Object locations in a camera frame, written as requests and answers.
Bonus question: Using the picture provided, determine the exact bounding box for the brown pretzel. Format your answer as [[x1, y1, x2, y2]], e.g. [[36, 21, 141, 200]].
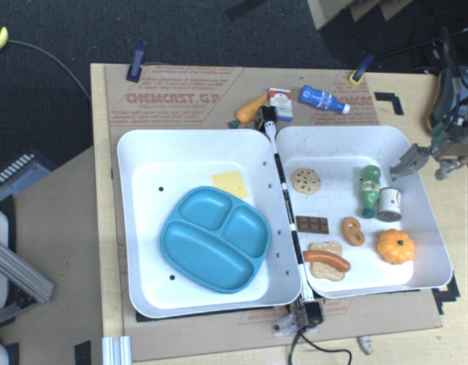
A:
[[340, 216, 366, 247]]

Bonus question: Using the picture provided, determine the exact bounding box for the black block with thin wires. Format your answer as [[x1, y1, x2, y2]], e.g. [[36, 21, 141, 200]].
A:
[[304, 300, 326, 326], [258, 105, 279, 123]]

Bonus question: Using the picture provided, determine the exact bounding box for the white can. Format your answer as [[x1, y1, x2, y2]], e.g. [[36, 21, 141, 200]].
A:
[[376, 186, 403, 223]]

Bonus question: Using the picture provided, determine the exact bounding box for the brown cardboard board red print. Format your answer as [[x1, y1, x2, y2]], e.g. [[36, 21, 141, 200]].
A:
[[103, 65, 444, 363]]

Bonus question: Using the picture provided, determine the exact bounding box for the orange pumpkin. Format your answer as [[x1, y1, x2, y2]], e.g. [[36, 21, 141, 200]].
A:
[[376, 228, 415, 265]]

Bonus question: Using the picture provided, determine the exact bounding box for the white and orange carton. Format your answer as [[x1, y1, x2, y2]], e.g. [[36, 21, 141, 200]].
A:
[[266, 87, 294, 122]]

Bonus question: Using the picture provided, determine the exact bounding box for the beige bread slice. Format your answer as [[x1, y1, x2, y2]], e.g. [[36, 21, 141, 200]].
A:
[[308, 240, 347, 283]]

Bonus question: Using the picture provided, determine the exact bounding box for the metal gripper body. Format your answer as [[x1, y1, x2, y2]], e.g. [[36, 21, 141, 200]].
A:
[[428, 127, 468, 163]]

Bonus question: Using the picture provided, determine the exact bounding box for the beige chip cookie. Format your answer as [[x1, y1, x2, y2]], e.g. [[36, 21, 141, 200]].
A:
[[290, 167, 322, 195]]

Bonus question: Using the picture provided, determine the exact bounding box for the orange sausage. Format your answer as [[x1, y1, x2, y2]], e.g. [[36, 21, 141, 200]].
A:
[[302, 249, 352, 274]]

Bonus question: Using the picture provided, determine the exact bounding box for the orange carrot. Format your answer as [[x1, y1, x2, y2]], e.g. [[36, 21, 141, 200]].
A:
[[228, 94, 269, 129]]

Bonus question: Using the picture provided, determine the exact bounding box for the brown chocolate bar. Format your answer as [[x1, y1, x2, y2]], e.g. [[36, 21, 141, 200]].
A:
[[294, 215, 330, 236]]

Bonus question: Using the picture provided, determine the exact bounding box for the white plastic tray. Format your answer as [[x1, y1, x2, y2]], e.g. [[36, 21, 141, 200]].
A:
[[274, 125, 454, 299], [116, 129, 303, 319]]

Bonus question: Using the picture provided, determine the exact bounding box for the blue divided plate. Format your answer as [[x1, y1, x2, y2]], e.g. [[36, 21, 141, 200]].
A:
[[159, 186, 272, 294]]

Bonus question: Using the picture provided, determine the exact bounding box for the green bottle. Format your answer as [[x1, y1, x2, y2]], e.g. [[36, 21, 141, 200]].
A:
[[358, 164, 382, 219]]

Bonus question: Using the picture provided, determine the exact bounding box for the blue bottle white cap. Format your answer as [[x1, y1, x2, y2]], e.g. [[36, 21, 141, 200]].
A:
[[298, 84, 352, 116]]

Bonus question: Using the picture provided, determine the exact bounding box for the thin black and white rod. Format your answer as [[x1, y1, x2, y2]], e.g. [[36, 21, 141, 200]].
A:
[[264, 120, 314, 302]]

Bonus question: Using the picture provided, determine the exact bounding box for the yellow cheese slice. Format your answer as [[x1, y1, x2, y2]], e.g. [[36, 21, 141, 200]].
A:
[[209, 170, 250, 200]]

